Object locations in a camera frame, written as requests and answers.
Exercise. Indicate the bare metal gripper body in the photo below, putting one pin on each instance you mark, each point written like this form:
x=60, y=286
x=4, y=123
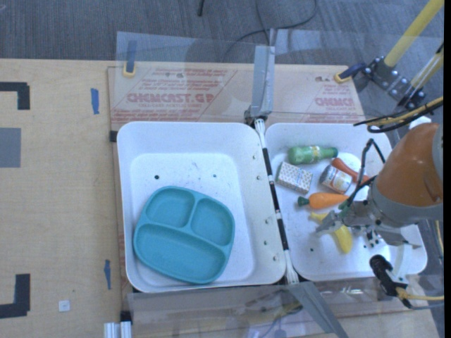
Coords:
x=357, y=215

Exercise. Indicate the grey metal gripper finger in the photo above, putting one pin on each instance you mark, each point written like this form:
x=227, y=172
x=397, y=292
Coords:
x=333, y=217
x=326, y=228

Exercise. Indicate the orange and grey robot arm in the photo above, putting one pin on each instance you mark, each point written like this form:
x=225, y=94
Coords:
x=408, y=178

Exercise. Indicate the orange carrot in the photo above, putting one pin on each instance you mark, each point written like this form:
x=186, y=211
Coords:
x=326, y=200

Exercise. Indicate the yellow banana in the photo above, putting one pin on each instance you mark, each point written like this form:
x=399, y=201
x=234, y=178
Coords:
x=344, y=239

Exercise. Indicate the white plastic tray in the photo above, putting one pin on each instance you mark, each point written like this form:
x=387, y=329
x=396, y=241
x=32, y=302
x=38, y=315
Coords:
x=197, y=146
x=317, y=262

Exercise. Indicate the small white labelled can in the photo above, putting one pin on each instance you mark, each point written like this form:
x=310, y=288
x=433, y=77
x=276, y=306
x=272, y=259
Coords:
x=336, y=180

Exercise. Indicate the orange brown sausage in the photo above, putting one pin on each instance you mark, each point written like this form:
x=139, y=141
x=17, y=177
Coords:
x=343, y=167

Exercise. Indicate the white patterned carton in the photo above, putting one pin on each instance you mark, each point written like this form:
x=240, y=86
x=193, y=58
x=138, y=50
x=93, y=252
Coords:
x=294, y=177

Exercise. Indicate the green plastic bottle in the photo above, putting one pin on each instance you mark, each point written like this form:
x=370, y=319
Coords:
x=306, y=154

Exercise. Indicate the teal divided plate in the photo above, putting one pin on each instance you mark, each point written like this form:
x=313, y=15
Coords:
x=183, y=234

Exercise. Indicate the brown cardboard board red print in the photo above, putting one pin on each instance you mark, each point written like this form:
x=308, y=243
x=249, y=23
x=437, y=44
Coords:
x=197, y=97

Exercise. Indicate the black cylinder on white bracket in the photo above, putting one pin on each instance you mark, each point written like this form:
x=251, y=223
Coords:
x=384, y=273

